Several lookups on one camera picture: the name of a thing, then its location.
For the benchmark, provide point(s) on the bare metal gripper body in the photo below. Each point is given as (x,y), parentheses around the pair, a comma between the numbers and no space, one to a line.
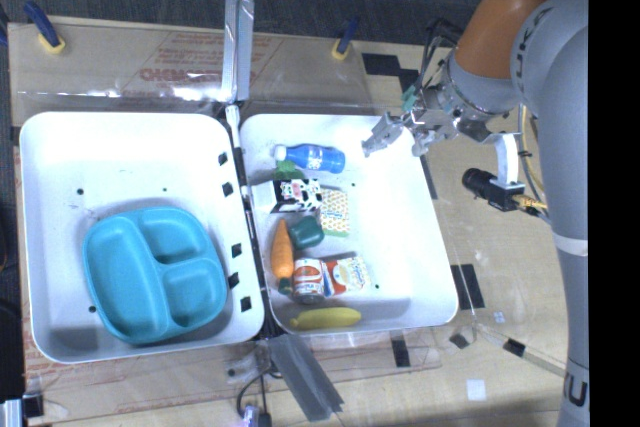
(442,115)

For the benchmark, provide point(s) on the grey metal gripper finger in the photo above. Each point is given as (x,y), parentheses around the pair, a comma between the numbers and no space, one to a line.
(422,142)
(382,132)

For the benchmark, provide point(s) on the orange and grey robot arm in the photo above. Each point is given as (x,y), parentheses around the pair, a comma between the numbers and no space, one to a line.
(560,65)

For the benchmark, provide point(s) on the blue plastic bottle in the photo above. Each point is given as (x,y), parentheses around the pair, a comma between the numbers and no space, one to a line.
(315,158)

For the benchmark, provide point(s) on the white plastic tray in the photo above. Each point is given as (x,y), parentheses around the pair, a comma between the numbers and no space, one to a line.
(400,225)
(125,150)

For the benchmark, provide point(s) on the yellow patterned packet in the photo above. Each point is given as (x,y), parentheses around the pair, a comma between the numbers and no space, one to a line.
(335,212)

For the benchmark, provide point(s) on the green toy broccoli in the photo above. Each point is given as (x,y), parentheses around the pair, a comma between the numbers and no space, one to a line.
(287,170)

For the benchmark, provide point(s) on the cow print carton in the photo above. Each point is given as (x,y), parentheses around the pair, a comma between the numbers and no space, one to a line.
(295,196)

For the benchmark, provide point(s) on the red and yellow carton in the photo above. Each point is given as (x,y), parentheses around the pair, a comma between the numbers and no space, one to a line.
(347,275)

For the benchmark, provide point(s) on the orange toy carrot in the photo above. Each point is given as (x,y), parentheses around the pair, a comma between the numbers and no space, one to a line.
(281,250)

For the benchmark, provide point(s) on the orange and white can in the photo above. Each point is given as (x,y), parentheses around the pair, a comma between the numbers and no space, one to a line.
(307,282)

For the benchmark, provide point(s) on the yellow banana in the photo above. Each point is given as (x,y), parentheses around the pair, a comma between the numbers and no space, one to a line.
(327,318)

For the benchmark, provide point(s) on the brown cardboard board red print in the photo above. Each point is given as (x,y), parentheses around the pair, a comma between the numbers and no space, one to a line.
(125,55)

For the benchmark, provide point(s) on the blue divided plate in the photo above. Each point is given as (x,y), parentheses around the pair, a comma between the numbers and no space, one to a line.
(150,275)

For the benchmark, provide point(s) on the black cylinder on white bracket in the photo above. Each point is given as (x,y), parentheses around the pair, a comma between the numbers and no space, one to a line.
(492,190)

